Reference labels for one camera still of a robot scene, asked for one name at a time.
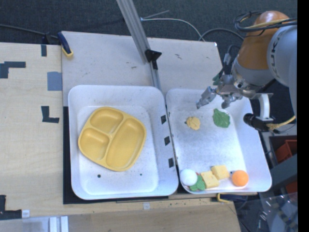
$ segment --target yellow plate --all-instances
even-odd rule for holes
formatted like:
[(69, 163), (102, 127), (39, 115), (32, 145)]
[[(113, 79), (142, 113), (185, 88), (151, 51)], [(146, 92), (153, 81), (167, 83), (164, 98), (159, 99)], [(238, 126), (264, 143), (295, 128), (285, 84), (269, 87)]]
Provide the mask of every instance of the yellow plate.
[(146, 128), (138, 119), (112, 107), (101, 107), (86, 121), (78, 146), (93, 162), (125, 171), (136, 162), (145, 139)]

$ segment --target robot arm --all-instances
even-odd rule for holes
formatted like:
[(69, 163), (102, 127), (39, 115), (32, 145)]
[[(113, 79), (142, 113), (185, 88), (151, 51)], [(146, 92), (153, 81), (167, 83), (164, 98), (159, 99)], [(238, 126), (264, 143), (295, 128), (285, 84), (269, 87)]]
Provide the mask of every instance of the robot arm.
[[(236, 22), (237, 29), (245, 16)], [(245, 29), (248, 33), (233, 62), (231, 74), (221, 75), (217, 88), (208, 87), (196, 105), (198, 109), (211, 102), (216, 95), (224, 100), (222, 108), (242, 97), (258, 99), (260, 116), (246, 114), (244, 121), (257, 130), (268, 131), (268, 124), (272, 122), (269, 116), (269, 98), (272, 94), (262, 94), (259, 90), (273, 79), (289, 87), (297, 117), (297, 22), (283, 13), (266, 11), (259, 13), (254, 24)]]

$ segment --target red object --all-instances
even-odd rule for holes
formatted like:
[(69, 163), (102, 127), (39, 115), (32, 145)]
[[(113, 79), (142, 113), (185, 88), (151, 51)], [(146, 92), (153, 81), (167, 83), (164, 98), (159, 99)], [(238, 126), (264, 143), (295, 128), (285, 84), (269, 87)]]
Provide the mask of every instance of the red object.
[[(297, 140), (285, 140), (285, 143), (280, 146), (276, 151), (277, 162), (281, 162), (289, 159), (297, 153)], [(288, 193), (297, 192), (297, 181), (294, 181), (285, 186)]]

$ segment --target yellow cube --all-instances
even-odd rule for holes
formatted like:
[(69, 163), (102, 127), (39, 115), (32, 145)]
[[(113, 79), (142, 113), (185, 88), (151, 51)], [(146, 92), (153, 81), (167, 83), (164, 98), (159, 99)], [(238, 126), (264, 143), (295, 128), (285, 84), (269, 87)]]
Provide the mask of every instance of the yellow cube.
[(211, 171), (218, 180), (230, 177), (230, 172), (227, 170), (225, 165), (212, 166)]
[(212, 171), (201, 172), (201, 176), (205, 182), (206, 189), (219, 186), (219, 180), (213, 175)]

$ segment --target orange ball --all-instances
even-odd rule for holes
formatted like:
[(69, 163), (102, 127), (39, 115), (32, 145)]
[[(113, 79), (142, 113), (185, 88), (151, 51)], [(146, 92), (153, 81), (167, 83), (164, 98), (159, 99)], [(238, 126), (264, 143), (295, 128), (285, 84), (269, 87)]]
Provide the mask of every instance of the orange ball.
[(237, 170), (232, 174), (232, 182), (237, 187), (245, 186), (249, 181), (248, 174), (243, 170)]

